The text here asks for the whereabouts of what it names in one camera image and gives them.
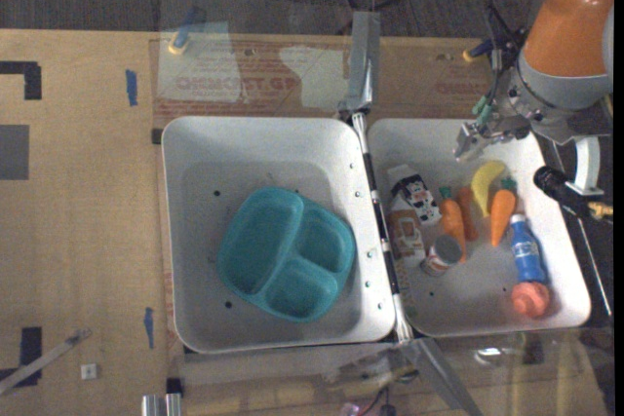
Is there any orange sausage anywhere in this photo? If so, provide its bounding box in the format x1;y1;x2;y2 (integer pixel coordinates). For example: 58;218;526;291
456;185;481;243

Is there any brown and white carton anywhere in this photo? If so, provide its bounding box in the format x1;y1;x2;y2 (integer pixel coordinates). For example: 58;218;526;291
387;195;427;267

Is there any white plastic tray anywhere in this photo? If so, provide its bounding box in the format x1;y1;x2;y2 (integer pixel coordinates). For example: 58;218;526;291
366;117;593;339
160;115;398;355

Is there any small grey-topped can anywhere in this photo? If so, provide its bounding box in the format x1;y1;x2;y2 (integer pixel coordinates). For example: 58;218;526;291
419;234;464;279

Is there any white carton with black print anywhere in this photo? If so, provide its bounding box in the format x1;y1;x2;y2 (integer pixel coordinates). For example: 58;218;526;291
386;163;443;227

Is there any black cylinder on white bracket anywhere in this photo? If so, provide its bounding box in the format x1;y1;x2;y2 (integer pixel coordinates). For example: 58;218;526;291
532;135;606;216

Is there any blue bottle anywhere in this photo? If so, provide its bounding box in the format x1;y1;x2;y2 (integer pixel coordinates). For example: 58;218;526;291
508;212;548;284

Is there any orange carrot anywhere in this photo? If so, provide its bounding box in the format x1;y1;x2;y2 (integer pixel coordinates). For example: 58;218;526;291
438;185;469;262
488;176;519;249

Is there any yellow banana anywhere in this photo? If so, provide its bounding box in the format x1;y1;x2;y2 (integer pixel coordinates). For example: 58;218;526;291
469;160;509;219

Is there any brown cardboard board red print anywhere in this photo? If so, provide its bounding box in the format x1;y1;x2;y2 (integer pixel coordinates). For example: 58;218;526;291
148;32;537;357

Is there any pink doughnut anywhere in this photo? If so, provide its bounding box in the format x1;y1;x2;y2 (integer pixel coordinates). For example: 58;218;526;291
510;281;552;321

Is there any teal divided plate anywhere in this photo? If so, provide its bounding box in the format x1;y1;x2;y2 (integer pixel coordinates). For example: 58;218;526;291
215;185;358;324

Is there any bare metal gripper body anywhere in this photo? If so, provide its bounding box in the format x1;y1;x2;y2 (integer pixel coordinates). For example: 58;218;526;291
476;71;546;146

